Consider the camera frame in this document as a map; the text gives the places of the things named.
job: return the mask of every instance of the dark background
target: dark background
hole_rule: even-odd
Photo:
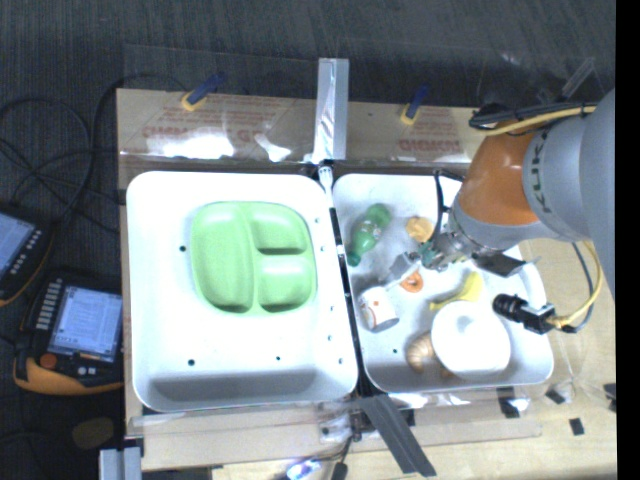
[[[109,89],[125,75],[157,75],[130,79],[130,87],[177,90],[167,76],[189,87],[224,60],[251,80],[250,90],[229,92],[312,98],[314,62],[343,57],[351,63],[352,100],[404,102],[428,81],[425,103],[518,106],[557,95],[585,62],[594,71],[574,97],[599,100],[615,85],[615,54],[616,0],[0,0],[0,201],[28,172],[15,165],[16,151],[37,165],[84,148],[87,137],[69,107],[86,123],[96,118],[90,129],[106,151],[95,156],[89,186],[103,195],[83,194],[76,209],[84,215],[68,215],[51,266],[117,278]],[[312,70],[287,69],[299,60]],[[259,65],[268,69],[252,78]],[[46,100],[22,101],[33,97]],[[89,159],[67,157],[46,172],[78,183]],[[68,200],[75,189],[56,190]],[[65,208],[33,177],[14,199],[52,219]],[[5,338],[15,338],[27,303],[0,308]],[[0,478],[98,478],[99,447],[120,444],[121,393],[20,392],[12,357],[0,342]],[[84,422],[93,437],[74,440]]]

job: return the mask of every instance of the plastic bottle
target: plastic bottle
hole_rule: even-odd
[[[347,263],[352,267],[359,265],[362,255],[376,246],[390,222],[391,212],[385,205],[376,203],[369,206],[351,233]]]

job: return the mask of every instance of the phone screen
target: phone screen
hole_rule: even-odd
[[[0,213],[0,278],[11,268],[16,255],[36,229],[35,225]]]
[[[78,286],[65,288],[49,341],[49,352],[96,356],[112,363],[116,357],[122,319],[120,295]]]

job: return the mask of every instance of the green plate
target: green plate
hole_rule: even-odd
[[[281,204],[220,202],[201,208],[191,227],[191,266],[198,293],[231,313],[292,311],[317,289],[309,229]]]

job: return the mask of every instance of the blue clamp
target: blue clamp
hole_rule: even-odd
[[[404,124],[411,125],[416,122],[420,105],[422,105],[422,101],[425,99],[428,92],[429,86],[427,84],[422,84],[413,95],[411,102],[404,106],[402,109],[402,115],[400,116],[400,120]]]
[[[185,110],[193,112],[204,103],[207,98],[207,94],[215,92],[218,89],[218,86],[222,85],[226,80],[227,75],[222,71],[210,76],[193,91],[182,97],[182,106]]]

